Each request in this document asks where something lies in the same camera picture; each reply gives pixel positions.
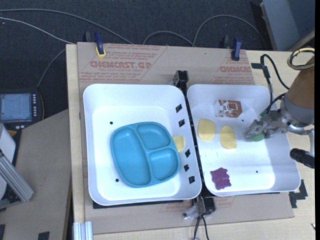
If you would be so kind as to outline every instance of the black cable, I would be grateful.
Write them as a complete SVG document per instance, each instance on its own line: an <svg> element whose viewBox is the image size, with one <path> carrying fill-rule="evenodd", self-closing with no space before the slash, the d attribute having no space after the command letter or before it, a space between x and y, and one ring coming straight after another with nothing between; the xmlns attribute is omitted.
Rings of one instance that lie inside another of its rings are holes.
<svg viewBox="0 0 320 240"><path fill-rule="evenodd" d="M65 51L66 51L66 49L63 49L62 51L60 51L60 52L51 60L51 62L49 63L49 65L48 65L48 66L46 67L46 69L44 70L44 72L43 72L43 74L42 74L42 76L41 76L38 84L36 85L36 89L39 89L39 86L40 86L42 80L44 79L44 77L45 77L48 69L50 68L50 66L51 66L51 65L55 62L55 60L56 60L59 56L61 56Z"/></svg>
<svg viewBox="0 0 320 240"><path fill-rule="evenodd" d="M200 224L200 221L201 221L201 220L203 220L206 239L207 239L207 240L210 240L210 239L209 239L209 235L208 235L207 223L206 223L205 217L204 217L203 215L199 216L199 217L196 219L196 224L195 224L195 227L194 227L193 240L196 239L198 227L199 227L199 224Z"/></svg>
<svg viewBox="0 0 320 240"><path fill-rule="evenodd" d="M198 227L199 227L199 224L200 224L200 220L201 220L201 217L199 216L196 219L196 224L195 224L195 227L194 227L193 240L196 240L196 235L197 235Z"/></svg>
<svg viewBox="0 0 320 240"><path fill-rule="evenodd" d="M205 217L203 215L201 215L201 218L202 218L203 224L204 224L204 230L205 230L206 239L210 240L209 236L208 236L208 229L207 229L207 223L206 223Z"/></svg>
<svg viewBox="0 0 320 240"><path fill-rule="evenodd" d="M286 92L285 92L285 93L282 93L282 94L280 94L278 97L276 97L276 98L270 103L270 105L266 108L266 113L268 114L268 113L270 112L270 110L271 110L272 105L273 105L276 101L282 99L282 97L285 96L285 95L286 95Z"/></svg>
<svg viewBox="0 0 320 240"><path fill-rule="evenodd" d="M268 84L268 89L269 89L269 94L270 94L270 101L269 101L269 105L270 105L272 103L272 99L273 99L273 90L272 90L272 85L271 85L271 82L270 82L270 74L269 74L268 68L265 65L264 56L263 55L260 57L260 64L261 64L261 67L262 67L264 78L265 78L265 80L266 80L266 82Z"/></svg>
<svg viewBox="0 0 320 240"><path fill-rule="evenodd" d="M75 14L72 14L72 13L68 13L68 12L64 12L64 11L59 11L59 10L51 10L51 9L36 9L36 8L19 8L19 9L1 9L0 10L0 13L6 13L6 12L49 12L49 13L56 13L56 14L62 14L62 15L67 15L67 16L70 16L70 17L73 17L73 18L76 18L76 19L79 19L79 20L82 20L82 21L85 21L85 22L88 22L92 25L95 25L105 31L108 31L109 33L115 35L116 37L122 39L123 41L129 43L129 44L134 44L133 42L129 41L128 39L124 38L123 36L113 32L112 30L110 30L109 28L106 28L94 21L91 21L89 19L86 19L86 18L83 18L81 16L78 16L78 15L75 15Z"/></svg>
<svg viewBox="0 0 320 240"><path fill-rule="evenodd" d="M268 55L268 54L263 54L261 57L260 57L260 62L261 62L261 66L266 66L265 65L265 57L267 57L269 59L269 61L271 62L273 68L274 68L274 71L276 73L276 76L278 77L280 83L283 85L284 88L286 88L287 90L289 90L289 87L282 81L280 75L279 75L279 72L278 72L278 69L276 67L276 64L275 62L273 61L273 59Z"/></svg>
<svg viewBox="0 0 320 240"><path fill-rule="evenodd" d="M42 118L41 118L41 120L43 120L43 119L45 119L45 104L44 104L44 100L43 100L42 95L39 92L39 90L38 90L38 93L39 93L39 97L40 97L40 100L41 100L41 106L42 106Z"/></svg>
<svg viewBox="0 0 320 240"><path fill-rule="evenodd" d="M263 36L260 34L260 32L252 25L250 24L248 21L244 20L243 18L240 18L240 17L237 17L237 16L233 16L233 15L227 15L227 14L222 14L222 15L216 15L216 16L213 16L213 17L210 17L208 19L206 19L201 25L200 27L197 29L196 31L196 34L195 34L195 37L194 37L194 40L193 40L193 43L192 43L192 46L195 47L196 46L196 41L197 41L197 38L198 38L198 34L201 30L201 28L209 21L213 20L213 19L217 19L217 18L232 18L232 19L236 19L236 20L239 20L239 21L242 21L244 23L246 23L247 25L249 25L258 35L259 37L261 38L261 41L262 41L262 44L264 46L264 49L266 50L267 49L267 45L266 45L266 42L263 38Z"/></svg>

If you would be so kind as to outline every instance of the drain hole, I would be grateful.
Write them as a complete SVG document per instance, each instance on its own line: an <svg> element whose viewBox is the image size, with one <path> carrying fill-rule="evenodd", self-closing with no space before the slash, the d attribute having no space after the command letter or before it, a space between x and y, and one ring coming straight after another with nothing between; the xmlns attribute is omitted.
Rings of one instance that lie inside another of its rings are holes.
<svg viewBox="0 0 320 240"><path fill-rule="evenodd" d="M178 113L180 110L182 110L182 105L178 105L176 108L175 108L175 111Z"/></svg>
<svg viewBox="0 0 320 240"><path fill-rule="evenodd" d="M186 164L183 168L184 168L184 171L186 172L189 170L189 165Z"/></svg>
<svg viewBox="0 0 320 240"><path fill-rule="evenodd" d="M195 176L189 177L189 183L194 183L195 182Z"/></svg>
<svg viewBox="0 0 320 240"><path fill-rule="evenodd" d="M190 149L188 149L184 154L185 154L185 156L188 158L188 157L190 156L190 154L191 154L191 153L190 153Z"/></svg>
<svg viewBox="0 0 320 240"><path fill-rule="evenodd" d="M179 121L179 127L183 126L185 124L185 120L182 119L181 121Z"/></svg>

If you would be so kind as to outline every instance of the dark floor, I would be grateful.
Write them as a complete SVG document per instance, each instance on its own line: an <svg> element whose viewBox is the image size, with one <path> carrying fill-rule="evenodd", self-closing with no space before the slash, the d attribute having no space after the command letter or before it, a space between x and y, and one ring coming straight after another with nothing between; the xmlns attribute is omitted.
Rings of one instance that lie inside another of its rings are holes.
<svg viewBox="0 0 320 240"><path fill-rule="evenodd" d="M3 11L6 9L47 9L73 14L109 28L134 44L142 44L156 31L171 31L194 41L197 47L219 47L224 36L232 46L234 37L243 40L246 50L272 50L261 16L261 0L0 0L0 17L26 22L63 40L76 43L85 31L100 31L105 43L127 43L113 33L82 19L52 11ZM26 24L0 18L0 89L35 88L50 61L65 47L57 40ZM180 37L159 34L149 45L190 46ZM44 115L68 108L66 60L60 56L40 83Z"/></svg>

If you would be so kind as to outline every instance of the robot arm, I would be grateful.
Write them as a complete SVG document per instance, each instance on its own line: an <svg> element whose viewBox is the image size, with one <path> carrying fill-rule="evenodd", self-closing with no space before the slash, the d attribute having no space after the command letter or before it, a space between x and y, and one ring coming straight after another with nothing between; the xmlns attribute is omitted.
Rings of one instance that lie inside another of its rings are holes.
<svg viewBox="0 0 320 240"><path fill-rule="evenodd" d="M308 167L315 167L315 130L306 130L305 127L315 123L315 57L306 65L293 65L293 57L304 51L314 49L304 48L296 50L288 58L288 65L300 70L287 93L277 97L281 100L280 109L266 109L261 113L260 120L254 120L247 132L246 138L252 141L260 141L263 138L271 138L275 133L292 132L298 135L309 135L310 152L294 148L290 156Z"/></svg>

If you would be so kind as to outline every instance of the green object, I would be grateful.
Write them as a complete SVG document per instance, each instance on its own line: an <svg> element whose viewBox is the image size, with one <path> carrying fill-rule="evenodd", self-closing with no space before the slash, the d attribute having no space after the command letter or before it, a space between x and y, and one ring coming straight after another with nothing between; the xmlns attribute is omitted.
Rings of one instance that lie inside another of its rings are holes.
<svg viewBox="0 0 320 240"><path fill-rule="evenodd" d="M252 136L250 140L254 142L259 142L259 141L262 141L264 138L265 138L265 133L262 131L259 134Z"/></svg>
<svg viewBox="0 0 320 240"><path fill-rule="evenodd" d="M267 116L268 116L268 113L267 113L267 110L265 109L260 114L260 117L261 117L260 121L265 121L267 119Z"/></svg>

